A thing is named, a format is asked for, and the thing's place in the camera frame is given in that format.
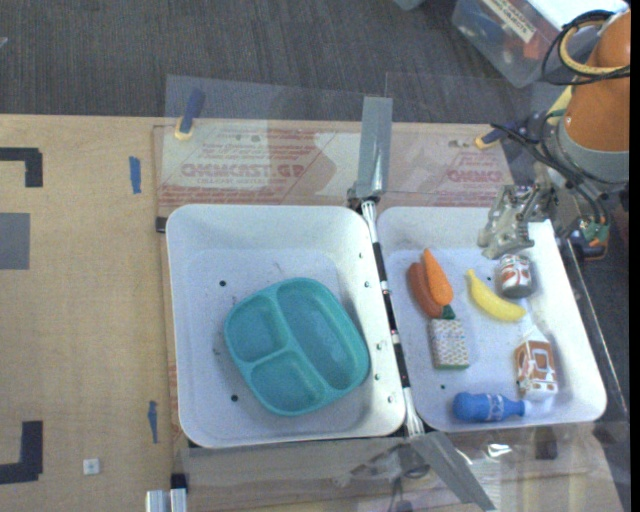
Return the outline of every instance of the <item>silver can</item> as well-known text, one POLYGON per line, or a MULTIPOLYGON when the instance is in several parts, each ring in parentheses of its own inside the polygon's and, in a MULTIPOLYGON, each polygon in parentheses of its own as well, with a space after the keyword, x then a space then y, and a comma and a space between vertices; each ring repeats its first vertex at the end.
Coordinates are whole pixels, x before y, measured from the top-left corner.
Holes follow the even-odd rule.
POLYGON ((505 254, 500 258, 500 291, 510 299, 528 297, 533 292, 531 261, 520 254, 505 254))

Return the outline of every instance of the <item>robotic arm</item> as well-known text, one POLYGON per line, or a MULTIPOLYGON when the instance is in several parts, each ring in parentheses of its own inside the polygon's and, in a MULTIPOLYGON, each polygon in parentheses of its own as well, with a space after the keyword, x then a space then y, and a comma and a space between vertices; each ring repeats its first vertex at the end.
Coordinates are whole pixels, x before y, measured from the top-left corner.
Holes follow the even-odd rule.
POLYGON ((555 104, 525 123, 492 125, 479 137, 480 148, 508 138, 536 159, 533 187, 503 187, 480 232, 483 254, 496 259, 531 247, 528 223, 551 219, 559 236, 579 233, 593 257, 603 256, 609 235, 609 213, 603 200, 622 193, 629 182, 631 9, 619 14, 586 13, 565 26, 551 45, 575 78, 548 80, 566 89, 555 104), (600 39, 586 63, 567 51, 580 29, 601 26, 600 39))

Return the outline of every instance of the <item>blue lid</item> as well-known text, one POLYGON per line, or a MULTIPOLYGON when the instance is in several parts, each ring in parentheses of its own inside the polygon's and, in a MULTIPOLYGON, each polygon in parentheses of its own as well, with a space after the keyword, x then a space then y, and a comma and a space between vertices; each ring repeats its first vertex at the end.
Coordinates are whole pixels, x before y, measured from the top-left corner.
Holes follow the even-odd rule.
POLYGON ((236 304, 224 336, 231 357, 270 411, 315 411, 359 386, 369 352, 340 302, 323 284, 295 278, 236 304))

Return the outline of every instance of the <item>gray floor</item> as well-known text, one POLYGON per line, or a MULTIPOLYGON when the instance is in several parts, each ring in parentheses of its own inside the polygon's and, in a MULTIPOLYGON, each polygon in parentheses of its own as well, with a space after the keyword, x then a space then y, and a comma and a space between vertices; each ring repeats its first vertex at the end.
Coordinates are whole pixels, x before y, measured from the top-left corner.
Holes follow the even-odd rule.
MULTIPOLYGON (((326 108, 300 110, 309 118, 329 115, 336 98, 341 117, 357 118, 345 106, 347 93, 394 96, 395 120, 469 121, 469 105, 474 122, 527 112, 528 93, 505 83, 453 27, 454 6, 427 0, 405 12, 392 0, 3 0, 0 37, 9 41, 0 48, 0 112, 162 116, 175 108, 165 102, 172 75, 313 90, 308 98, 322 97, 316 103, 326 108), (464 93, 425 108, 436 103, 433 80, 440 91, 450 83, 464 93), (487 83, 499 87, 500 108, 486 101, 487 83)), ((628 256, 614 225, 607 257, 582 265, 627 404, 628 256)), ((628 443, 607 449, 615 468, 628 464, 628 443)), ((620 486, 627 505, 629 487, 626 480, 620 486)))

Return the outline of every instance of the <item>white plastic tray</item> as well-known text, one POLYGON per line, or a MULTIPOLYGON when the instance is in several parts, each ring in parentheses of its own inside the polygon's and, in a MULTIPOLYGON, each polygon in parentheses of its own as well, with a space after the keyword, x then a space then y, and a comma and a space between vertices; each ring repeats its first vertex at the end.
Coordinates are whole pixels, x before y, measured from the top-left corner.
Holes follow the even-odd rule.
POLYGON ((341 207, 188 205, 167 223, 180 423, 222 448, 385 436, 406 409, 366 223, 341 207), (253 396, 223 339, 239 300, 293 277, 327 286, 371 356, 365 382, 316 412, 283 417, 253 396))
POLYGON ((476 240, 487 222, 487 210, 476 208, 391 208, 379 218, 378 235, 404 348, 415 406, 431 427, 446 432, 558 423, 587 422, 605 410, 605 388, 562 264, 551 224, 530 224, 535 246, 523 251, 535 265, 537 288, 522 300, 529 314, 518 323, 493 320, 469 297, 464 274, 473 268, 482 279, 493 278, 497 261, 481 254, 476 240), (452 307, 464 325, 471 366, 435 370, 427 319, 413 300, 406 273, 430 248, 454 288, 452 307), (550 333, 559 382, 558 395, 534 406, 525 417, 500 423, 464 423, 451 413, 456 393, 501 393, 518 398, 514 349, 538 325, 550 333))

